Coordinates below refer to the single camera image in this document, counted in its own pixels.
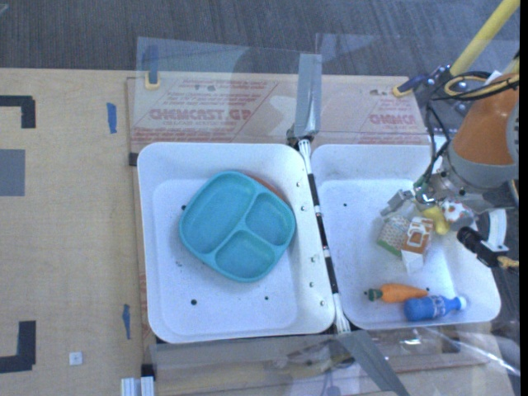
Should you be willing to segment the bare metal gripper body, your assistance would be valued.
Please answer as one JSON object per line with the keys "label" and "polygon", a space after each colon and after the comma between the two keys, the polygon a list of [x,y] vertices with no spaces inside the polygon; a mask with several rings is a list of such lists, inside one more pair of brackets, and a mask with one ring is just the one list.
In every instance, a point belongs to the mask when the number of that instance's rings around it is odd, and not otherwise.
{"label": "bare metal gripper body", "polygon": [[426,170],[413,184],[414,198],[421,205],[441,205],[447,199],[464,203],[477,200],[479,193],[451,171]]}

